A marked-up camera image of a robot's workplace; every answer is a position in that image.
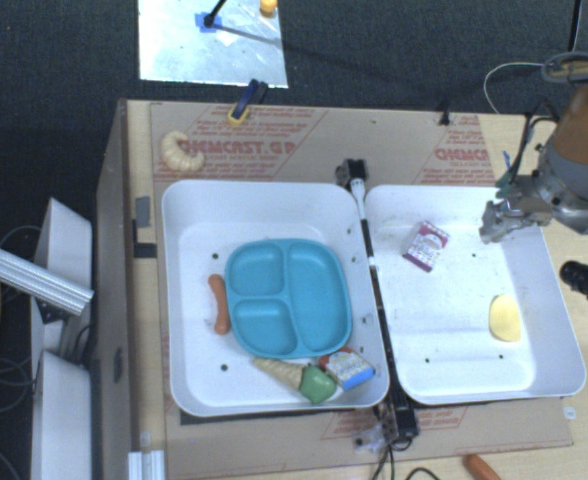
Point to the black cylinder on white bracket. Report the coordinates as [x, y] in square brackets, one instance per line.
[584, 278]

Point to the blue divided plate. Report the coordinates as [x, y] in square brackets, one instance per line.
[294, 288]

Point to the brown cardboard board, red print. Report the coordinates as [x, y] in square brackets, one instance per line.
[404, 143]

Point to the cream croissant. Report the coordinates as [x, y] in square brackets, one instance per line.
[176, 155]

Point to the thin black and white rod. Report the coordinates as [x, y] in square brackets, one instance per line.
[374, 268]

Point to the small blue and red carton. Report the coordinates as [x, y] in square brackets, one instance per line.
[349, 369]

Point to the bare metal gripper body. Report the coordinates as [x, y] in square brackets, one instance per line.
[534, 203]

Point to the small pink and white carton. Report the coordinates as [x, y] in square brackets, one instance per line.
[425, 245]

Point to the green ice cream cone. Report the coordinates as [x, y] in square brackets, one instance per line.
[299, 375]

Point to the white plastic tray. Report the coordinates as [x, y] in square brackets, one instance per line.
[199, 368]
[449, 318]

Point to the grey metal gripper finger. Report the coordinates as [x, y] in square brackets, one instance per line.
[489, 225]
[513, 224]

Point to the small yellow orange fruit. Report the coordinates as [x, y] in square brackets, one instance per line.
[268, 4]

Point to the yellow crisp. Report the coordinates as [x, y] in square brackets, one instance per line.
[505, 318]

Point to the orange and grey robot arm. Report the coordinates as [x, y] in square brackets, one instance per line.
[581, 118]

